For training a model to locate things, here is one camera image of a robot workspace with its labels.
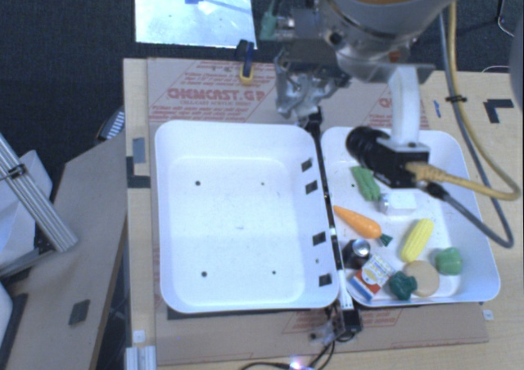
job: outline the empty white tray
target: empty white tray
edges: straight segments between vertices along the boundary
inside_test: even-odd
[[[401,270],[404,263],[400,259],[400,250],[408,230],[417,220],[428,218],[433,220],[435,227],[419,259],[434,264],[434,255],[450,246],[458,248],[463,257],[462,273],[456,277],[440,276],[439,289],[431,297],[412,296],[409,301],[397,300],[385,287],[372,300],[366,300],[348,285],[351,296],[369,307],[478,302],[496,297],[500,288],[500,279],[488,239],[455,209],[419,190],[392,190],[377,181],[381,192],[412,192],[417,202],[417,209],[411,215],[388,216],[380,213],[374,202],[366,201],[359,194],[356,181],[350,172],[350,168],[358,163],[346,150],[346,137],[350,131],[349,128],[336,127],[327,130],[322,137],[327,185],[333,205],[354,210],[374,219],[381,225],[385,234],[393,237],[393,241],[387,247],[380,246],[377,241],[370,241],[372,252],[378,253],[396,270]],[[450,174],[468,177],[460,145],[449,134],[423,130],[420,132],[420,142],[430,147],[429,161],[432,165],[445,169]],[[455,185],[443,184],[443,186],[451,196],[480,217],[473,191]],[[336,216],[335,225],[341,246],[350,239],[359,237],[352,228]]]
[[[155,135],[160,289],[179,312],[322,308],[337,297],[313,138],[176,120]]]

